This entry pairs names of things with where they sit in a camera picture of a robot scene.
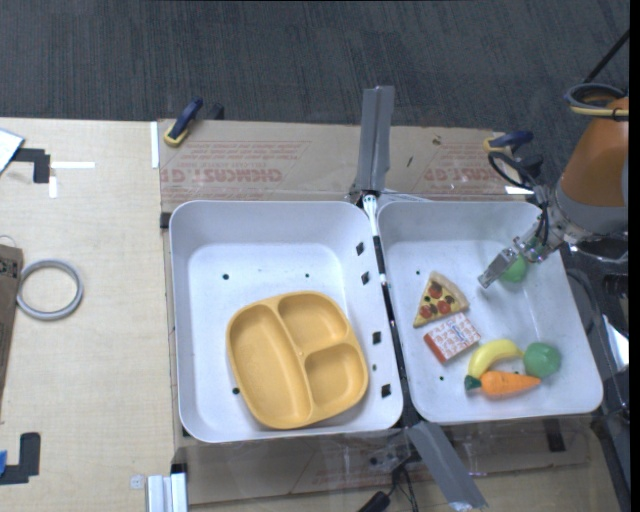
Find pale green toy vegetable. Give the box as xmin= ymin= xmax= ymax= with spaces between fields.
xmin=522 ymin=341 xmax=563 ymax=380

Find orange and white carton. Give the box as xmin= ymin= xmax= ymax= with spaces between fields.
xmin=423 ymin=312 xmax=483 ymax=366

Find bright green toy fruit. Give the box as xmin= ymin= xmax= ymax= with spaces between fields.
xmin=499 ymin=252 xmax=530 ymax=285

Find yellow banana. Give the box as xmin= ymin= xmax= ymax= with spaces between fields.
xmin=466 ymin=338 xmax=526 ymax=380

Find toy pizza slice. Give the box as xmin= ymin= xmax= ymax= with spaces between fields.
xmin=412 ymin=270 xmax=471 ymax=330

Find orange carrot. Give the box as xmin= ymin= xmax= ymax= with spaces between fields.
xmin=463 ymin=369 xmax=543 ymax=400

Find white plastic tray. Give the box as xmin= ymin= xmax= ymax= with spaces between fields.
xmin=375 ymin=199 xmax=605 ymax=427
xmin=168 ymin=199 xmax=405 ymax=445

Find white tape roll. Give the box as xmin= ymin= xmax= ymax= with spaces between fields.
xmin=16 ymin=258 xmax=85 ymax=322

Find brown paper bag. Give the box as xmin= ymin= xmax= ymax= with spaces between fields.
xmin=0 ymin=243 xmax=25 ymax=419

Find brown cardboard board, red print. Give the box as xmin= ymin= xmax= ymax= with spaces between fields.
xmin=157 ymin=118 xmax=592 ymax=506

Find thin black and white rod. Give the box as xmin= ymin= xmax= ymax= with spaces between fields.
xmin=362 ymin=194 xmax=414 ymax=426

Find white paper sheet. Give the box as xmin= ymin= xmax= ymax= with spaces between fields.
xmin=0 ymin=127 xmax=25 ymax=175

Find yellow divided plate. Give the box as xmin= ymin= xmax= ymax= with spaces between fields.
xmin=225 ymin=290 xmax=371 ymax=432

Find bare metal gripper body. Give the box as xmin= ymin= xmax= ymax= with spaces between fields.
xmin=513 ymin=213 xmax=577 ymax=265

